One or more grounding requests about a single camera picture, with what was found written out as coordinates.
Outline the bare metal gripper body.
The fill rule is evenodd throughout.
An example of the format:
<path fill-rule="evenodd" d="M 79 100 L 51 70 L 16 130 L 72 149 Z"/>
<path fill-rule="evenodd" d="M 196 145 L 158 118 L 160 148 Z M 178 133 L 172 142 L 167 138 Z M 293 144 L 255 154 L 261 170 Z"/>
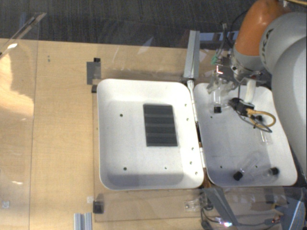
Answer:
<path fill-rule="evenodd" d="M 235 56 L 217 59 L 217 72 L 223 78 L 241 83 L 243 79 L 251 78 L 261 71 L 261 61 L 257 57 L 255 60 L 244 57 L 243 61 L 240 62 Z"/>

